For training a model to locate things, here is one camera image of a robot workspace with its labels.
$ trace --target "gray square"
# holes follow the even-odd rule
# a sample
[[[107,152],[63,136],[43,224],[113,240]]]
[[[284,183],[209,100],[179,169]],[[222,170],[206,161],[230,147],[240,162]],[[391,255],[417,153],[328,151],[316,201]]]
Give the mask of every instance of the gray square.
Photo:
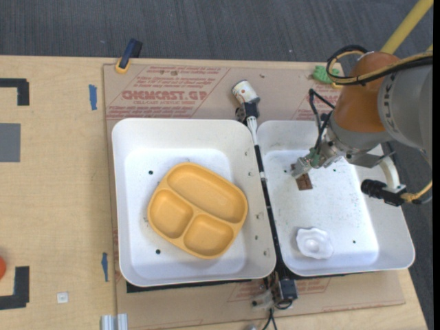
[[[21,124],[0,124],[0,162],[20,162]]]

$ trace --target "yellow pole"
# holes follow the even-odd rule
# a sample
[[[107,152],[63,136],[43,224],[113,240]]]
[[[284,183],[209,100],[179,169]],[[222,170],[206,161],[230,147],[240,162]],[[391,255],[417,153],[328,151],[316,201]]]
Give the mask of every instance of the yellow pole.
[[[405,17],[400,26],[395,30],[393,35],[388,39],[381,52],[393,54],[425,13],[431,8],[433,3],[434,0],[419,0],[408,13],[408,16]]]

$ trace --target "toy sink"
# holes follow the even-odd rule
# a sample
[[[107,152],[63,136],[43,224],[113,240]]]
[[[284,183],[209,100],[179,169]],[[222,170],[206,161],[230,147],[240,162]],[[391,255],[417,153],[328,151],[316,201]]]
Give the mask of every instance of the toy sink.
[[[267,121],[257,136],[288,269],[324,276],[412,264],[402,209],[360,190],[366,178],[385,180],[379,166],[341,160],[311,170],[313,188],[299,190],[291,164],[316,141],[315,123]],[[112,142],[120,270],[130,283],[237,281],[274,270],[270,220],[246,126],[234,120],[126,119],[114,126]],[[222,201],[228,209],[219,208]],[[331,251],[326,258],[310,257],[298,245],[297,237],[316,231]]]
[[[234,120],[126,119],[114,126],[112,145],[120,270],[130,283],[235,281],[274,270],[270,223],[245,126]],[[223,196],[214,198],[227,198],[232,210],[202,197],[218,190]],[[207,233],[217,236],[208,247],[201,243]]]

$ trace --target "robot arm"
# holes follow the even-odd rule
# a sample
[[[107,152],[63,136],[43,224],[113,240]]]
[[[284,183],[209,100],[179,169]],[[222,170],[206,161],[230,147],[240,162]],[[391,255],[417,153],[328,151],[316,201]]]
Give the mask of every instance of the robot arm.
[[[361,54],[349,76],[331,75],[331,66],[347,54]],[[344,87],[319,128],[316,145],[298,159],[292,175],[298,178],[341,158],[369,168],[380,164],[386,184],[367,180],[362,191],[396,206],[408,201],[410,196],[398,182],[393,163],[369,151],[383,142],[397,140],[424,151],[432,168],[432,52],[399,60],[350,45],[329,59],[327,73]]]

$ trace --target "yellow divided plate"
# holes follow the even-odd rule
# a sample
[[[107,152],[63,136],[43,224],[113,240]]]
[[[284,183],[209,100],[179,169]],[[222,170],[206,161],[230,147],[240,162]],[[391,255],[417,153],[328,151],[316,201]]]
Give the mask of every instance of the yellow divided plate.
[[[228,250],[247,214],[248,201],[238,187],[188,162],[167,172],[147,211],[156,233],[203,259],[217,258]]]

